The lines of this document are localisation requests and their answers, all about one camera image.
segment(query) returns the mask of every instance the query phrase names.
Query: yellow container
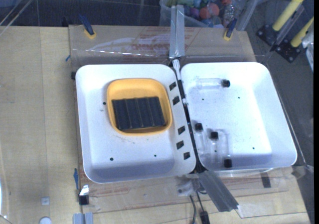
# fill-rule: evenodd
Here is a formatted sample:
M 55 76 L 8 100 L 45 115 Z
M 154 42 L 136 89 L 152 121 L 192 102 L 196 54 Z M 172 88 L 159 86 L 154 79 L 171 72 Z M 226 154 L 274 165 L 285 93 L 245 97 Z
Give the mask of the yellow container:
M 128 129 L 121 131 L 116 127 L 112 100 L 158 97 L 163 112 L 165 126 Z M 122 135 L 151 135 L 162 133 L 172 124 L 172 113 L 165 87 L 154 79 L 130 78 L 112 81 L 107 88 L 107 107 L 112 127 Z

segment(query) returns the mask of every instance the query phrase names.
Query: wooden surface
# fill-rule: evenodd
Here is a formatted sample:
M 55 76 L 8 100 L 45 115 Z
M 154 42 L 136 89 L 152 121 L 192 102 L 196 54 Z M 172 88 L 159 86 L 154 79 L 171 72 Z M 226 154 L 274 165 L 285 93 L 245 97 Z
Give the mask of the wooden surface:
M 251 49 L 250 43 L 242 48 Z M 67 28 L 10 27 L 0 38 L 1 214 L 13 224 L 38 223 L 43 216 L 71 224 L 82 210 L 73 178 L 79 161 L 69 54 Z M 245 216 L 259 217 L 214 213 L 215 206 L 205 201 L 211 223 L 309 223 L 289 169 L 284 177 L 285 191 L 237 198 Z M 44 197 L 49 205 L 41 204 Z M 188 224 L 191 217 L 186 203 L 96 213 L 94 224 Z

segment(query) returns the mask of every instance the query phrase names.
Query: black cap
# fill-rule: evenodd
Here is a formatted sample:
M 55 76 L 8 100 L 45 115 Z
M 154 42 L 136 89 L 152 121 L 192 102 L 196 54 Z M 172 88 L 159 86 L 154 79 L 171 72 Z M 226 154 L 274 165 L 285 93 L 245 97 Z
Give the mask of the black cap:
M 229 80 L 222 80 L 221 86 L 222 86 L 223 88 L 229 88 L 229 86 L 230 86 L 230 81 L 229 81 Z
M 233 167 L 233 162 L 232 162 L 231 158 L 224 159 L 224 167 L 226 167 L 226 168 Z
M 210 133 L 210 137 L 212 140 L 218 140 L 219 139 L 218 132 L 213 131 L 212 133 Z
M 195 131 L 203 131 L 203 124 L 202 123 L 196 123 L 195 124 Z

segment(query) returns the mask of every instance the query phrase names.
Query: yellow pole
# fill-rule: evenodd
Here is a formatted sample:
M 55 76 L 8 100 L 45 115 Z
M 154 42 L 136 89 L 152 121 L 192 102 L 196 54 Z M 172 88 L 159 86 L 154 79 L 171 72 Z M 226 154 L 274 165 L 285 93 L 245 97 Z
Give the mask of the yellow pole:
M 289 5 L 273 24 L 273 29 L 279 31 L 303 1 L 304 0 L 291 0 Z
M 291 44 L 292 47 L 297 48 L 301 44 L 301 41 L 305 37 L 306 32 L 307 32 L 308 28 L 311 26 L 313 20 L 314 20 L 314 17 L 312 17 L 311 20 L 309 20 L 308 23 L 291 40 L 290 44 Z

